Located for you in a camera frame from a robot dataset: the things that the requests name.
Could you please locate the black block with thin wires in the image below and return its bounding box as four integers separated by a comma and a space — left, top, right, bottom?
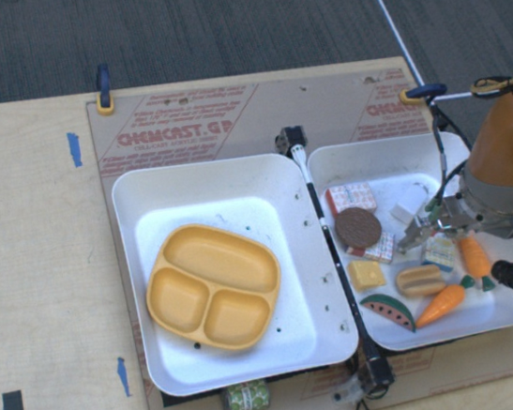
352, 353, 399, 398
272, 123, 309, 158

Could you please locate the brown round biscuit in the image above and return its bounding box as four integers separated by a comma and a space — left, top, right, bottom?
331, 202, 385, 253

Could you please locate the white plastic tray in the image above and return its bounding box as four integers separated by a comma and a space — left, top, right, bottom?
107, 142, 365, 403
304, 119, 513, 362

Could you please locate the orange carrot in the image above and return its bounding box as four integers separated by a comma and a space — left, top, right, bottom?
409, 273, 482, 330
456, 232, 499, 296

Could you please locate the yellow cheese wedge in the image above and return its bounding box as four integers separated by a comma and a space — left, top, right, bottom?
345, 255, 388, 294

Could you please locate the yellow divided plate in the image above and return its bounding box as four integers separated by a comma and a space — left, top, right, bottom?
135, 211, 292, 363

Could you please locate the thin black and white rod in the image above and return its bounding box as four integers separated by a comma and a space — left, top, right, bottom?
289, 136, 385, 374

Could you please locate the green patterned can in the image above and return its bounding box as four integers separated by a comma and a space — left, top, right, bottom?
219, 378, 273, 410

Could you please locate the orange and white carton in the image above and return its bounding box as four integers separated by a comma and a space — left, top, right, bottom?
342, 228, 400, 271
324, 180, 380, 220

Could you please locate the red and green watermelon slice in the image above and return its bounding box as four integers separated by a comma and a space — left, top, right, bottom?
357, 288, 418, 341

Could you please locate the brown cardboard board red print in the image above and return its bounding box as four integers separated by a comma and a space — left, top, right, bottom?
85, 43, 513, 410

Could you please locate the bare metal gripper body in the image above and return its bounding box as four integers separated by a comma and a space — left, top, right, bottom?
433, 189, 488, 237

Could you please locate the sausage in bread bun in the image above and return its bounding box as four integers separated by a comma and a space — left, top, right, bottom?
392, 261, 449, 301

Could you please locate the white block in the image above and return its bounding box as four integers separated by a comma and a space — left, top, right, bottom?
387, 199, 419, 228

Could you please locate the white blue and yellow carton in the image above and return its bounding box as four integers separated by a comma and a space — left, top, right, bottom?
417, 231, 460, 277

